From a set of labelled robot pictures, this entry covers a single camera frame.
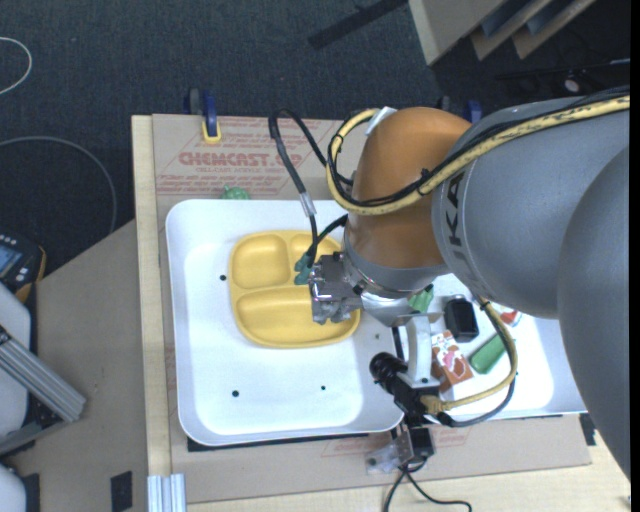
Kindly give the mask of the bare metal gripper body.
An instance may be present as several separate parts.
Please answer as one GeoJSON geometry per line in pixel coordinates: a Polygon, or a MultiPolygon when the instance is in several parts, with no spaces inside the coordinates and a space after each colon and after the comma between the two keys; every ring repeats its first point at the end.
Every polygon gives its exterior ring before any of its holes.
{"type": "Polygon", "coordinates": [[[374,273],[366,274],[347,253],[321,256],[309,276],[311,309],[313,299],[333,301],[335,309],[340,299],[359,297],[361,309],[354,311],[351,318],[356,312],[364,311],[387,327],[405,325],[416,315],[416,309],[409,303],[412,290],[391,286],[384,280],[374,280],[374,277],[389,278],[388,268],[366,264],[365,269],[374,273]]]}

